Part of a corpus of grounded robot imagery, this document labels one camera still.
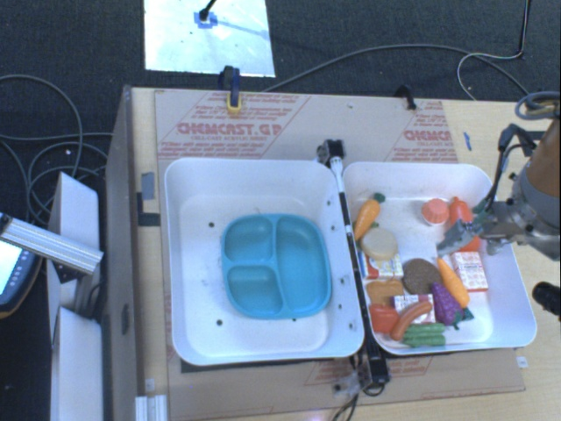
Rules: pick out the brown cardboard board red print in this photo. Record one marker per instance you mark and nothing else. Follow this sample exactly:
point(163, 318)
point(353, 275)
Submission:
point(359, 121)

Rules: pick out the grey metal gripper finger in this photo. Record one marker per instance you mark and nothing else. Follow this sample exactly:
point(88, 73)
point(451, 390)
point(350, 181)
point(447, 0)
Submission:
point(468, 228)
point(449, 241)

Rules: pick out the red pepper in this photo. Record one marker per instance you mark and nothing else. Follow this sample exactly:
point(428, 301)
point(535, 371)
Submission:
point(383, 319)

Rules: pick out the blue divided plate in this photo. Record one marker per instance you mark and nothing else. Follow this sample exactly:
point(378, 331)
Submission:
point(276, 266)

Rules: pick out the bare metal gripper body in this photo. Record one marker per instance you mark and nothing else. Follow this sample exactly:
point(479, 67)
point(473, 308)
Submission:
point(508, 222)

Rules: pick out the orange carrot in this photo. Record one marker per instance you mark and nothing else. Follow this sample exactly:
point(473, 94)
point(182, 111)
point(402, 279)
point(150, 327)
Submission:
point(453, 281)
point(367, 215)

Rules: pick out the orange and white can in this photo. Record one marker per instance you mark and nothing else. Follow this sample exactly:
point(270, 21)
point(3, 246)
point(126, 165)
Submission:
point(435, 212)

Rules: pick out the purple grapes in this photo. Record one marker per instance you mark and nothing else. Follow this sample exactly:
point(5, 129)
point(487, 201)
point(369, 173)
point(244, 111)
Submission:
point(446, 305)

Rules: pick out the green beans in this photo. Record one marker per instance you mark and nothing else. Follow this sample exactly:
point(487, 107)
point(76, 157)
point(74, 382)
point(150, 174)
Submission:
point(424, 336)

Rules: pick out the red and white carton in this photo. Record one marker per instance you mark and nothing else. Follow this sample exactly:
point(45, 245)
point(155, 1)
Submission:
point(388, 269)
point(471, 272)
point(407, 301)

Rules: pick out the brown bread slice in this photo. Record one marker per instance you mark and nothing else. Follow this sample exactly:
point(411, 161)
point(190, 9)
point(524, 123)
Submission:
point(383, 290)

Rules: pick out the orange sausage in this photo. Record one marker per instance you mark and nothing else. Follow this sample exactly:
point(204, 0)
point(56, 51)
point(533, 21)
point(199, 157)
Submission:
point(409, 318)

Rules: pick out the brown round biscuit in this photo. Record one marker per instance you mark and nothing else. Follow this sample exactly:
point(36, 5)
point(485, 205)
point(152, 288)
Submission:
point(420, 275)

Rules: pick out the orange bottle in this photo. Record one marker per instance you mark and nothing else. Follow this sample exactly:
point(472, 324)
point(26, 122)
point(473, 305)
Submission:
point(460, 212)

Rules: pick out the thin black and white rod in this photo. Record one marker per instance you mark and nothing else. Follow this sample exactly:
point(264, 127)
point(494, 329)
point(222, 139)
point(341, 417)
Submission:
point(343, 200)

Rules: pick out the white plastic tray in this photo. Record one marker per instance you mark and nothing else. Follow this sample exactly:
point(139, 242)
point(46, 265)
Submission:
point(197, 257)
point(504, 314)

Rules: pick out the beige round biscuit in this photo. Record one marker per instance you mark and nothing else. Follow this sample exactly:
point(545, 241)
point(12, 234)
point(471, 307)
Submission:
point(379, 244)

